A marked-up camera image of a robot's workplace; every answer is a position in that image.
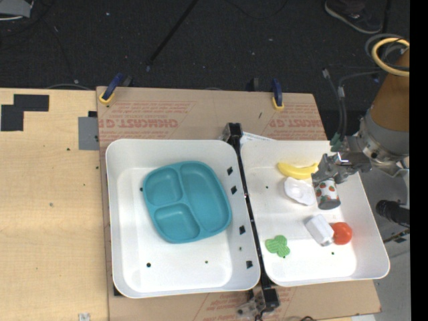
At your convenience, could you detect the black block with wires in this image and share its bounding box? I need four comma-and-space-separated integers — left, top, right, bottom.
259, 286, 281, 314
221, 122, 244, 144

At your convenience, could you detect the white plastic tray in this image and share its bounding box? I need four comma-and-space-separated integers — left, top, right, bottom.
105, 138, 261, 299
239, 138, 391, 288

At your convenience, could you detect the white printed paper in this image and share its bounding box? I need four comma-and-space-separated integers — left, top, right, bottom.
241, 131, 277, 143

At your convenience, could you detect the person's foot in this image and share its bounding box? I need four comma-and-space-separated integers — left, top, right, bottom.
324, 0, 384, 35

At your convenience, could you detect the white plastic bottle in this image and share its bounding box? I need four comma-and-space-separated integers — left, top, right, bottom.
304, 213, 336, 247

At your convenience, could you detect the yellow banana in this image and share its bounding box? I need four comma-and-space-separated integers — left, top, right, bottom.
276, 161, 320, 181

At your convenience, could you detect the thin black rod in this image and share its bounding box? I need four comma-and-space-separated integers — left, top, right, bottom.
233, 135, 272, 290

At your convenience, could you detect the black cylinder on white bracket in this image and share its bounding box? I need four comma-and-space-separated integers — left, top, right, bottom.
374, 158, 410, 229

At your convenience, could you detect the strawberry print can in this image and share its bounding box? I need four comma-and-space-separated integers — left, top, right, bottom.
312, 178, 342, 211

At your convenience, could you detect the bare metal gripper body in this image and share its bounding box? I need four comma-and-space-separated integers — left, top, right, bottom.
334, 134, 404, 176

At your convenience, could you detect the green toy lettuce leaf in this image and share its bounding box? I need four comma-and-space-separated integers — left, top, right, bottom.
264, 234, 292, 259

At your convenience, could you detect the blue divided plate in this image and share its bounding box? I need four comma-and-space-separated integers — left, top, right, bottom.
142, 160, 233, 245

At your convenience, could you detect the brown cardboard board red print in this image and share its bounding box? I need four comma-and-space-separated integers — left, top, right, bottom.
96, 86, 383, 321

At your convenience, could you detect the red tomato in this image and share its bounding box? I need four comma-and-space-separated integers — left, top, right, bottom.
330, 221, 354, 246

